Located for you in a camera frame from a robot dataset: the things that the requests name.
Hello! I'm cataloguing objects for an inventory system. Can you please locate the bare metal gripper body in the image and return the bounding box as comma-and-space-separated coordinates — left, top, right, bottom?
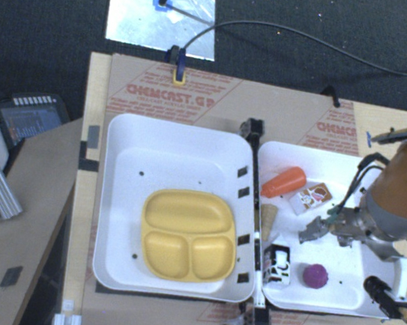
322, 204, 407, 265

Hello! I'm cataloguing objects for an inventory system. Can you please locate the white plastic tray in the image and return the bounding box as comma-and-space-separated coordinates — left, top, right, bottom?
84, 110, 280, 312
235, 139, 407, 325

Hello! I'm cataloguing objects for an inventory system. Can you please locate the brown and white carton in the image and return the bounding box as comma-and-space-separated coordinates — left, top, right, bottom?
286, 177, 335, 221

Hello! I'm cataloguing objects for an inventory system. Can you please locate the purple round toy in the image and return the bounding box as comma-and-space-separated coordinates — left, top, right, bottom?
300, 261, 331, 291

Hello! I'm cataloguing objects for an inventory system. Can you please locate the beige ice cream cone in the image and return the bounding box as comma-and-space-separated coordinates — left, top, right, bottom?
255, 202, 282, 244

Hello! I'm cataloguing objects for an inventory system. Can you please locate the black and white milk carton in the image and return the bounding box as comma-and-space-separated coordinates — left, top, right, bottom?
258, 232, 298, 288

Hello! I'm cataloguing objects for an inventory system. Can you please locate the orange toy bottle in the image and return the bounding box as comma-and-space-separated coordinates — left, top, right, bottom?
259, 161, 310, 204

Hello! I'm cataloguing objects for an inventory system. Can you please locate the thin black and white rod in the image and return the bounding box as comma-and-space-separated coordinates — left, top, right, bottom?
226, 133, 288, 312

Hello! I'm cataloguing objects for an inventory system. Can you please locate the yellow divided plate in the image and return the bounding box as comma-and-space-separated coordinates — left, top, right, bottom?
132, 183, 247, 291

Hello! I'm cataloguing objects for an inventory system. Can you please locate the brown cardboard board red print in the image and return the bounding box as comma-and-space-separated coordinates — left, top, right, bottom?
71, 52, 407, 325

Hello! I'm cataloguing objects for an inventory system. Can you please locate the black cylinder on white bracket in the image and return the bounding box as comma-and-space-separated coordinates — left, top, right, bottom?
358, 252, 407, 322

